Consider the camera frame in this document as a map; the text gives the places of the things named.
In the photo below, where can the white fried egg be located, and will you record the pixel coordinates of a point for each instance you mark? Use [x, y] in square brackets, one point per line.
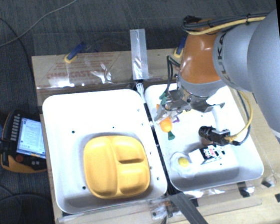
[183, 163]

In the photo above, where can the white plastic tray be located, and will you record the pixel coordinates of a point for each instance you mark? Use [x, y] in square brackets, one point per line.
[63, 122]
[236, 168]

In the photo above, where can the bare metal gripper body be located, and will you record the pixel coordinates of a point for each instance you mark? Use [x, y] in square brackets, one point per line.
[179, 101]

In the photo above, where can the yellow divided plate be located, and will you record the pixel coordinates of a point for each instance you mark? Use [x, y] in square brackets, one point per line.
[116, 167]

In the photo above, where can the white printed carton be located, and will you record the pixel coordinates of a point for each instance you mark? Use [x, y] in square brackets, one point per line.
[197, 155]

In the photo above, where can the orange carrot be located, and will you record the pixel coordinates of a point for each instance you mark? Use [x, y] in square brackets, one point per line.
[166, 125]

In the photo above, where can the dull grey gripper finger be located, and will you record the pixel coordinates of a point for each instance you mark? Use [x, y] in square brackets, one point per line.
[173, 115]
[160, 114]

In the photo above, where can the brown cardboard board red print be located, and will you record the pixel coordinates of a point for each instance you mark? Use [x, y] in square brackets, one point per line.
[114, 61]

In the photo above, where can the purple grapes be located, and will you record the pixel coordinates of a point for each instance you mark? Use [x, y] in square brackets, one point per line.
[176, 120]

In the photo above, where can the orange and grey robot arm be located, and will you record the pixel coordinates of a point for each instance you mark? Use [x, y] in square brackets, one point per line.
[249, 56]

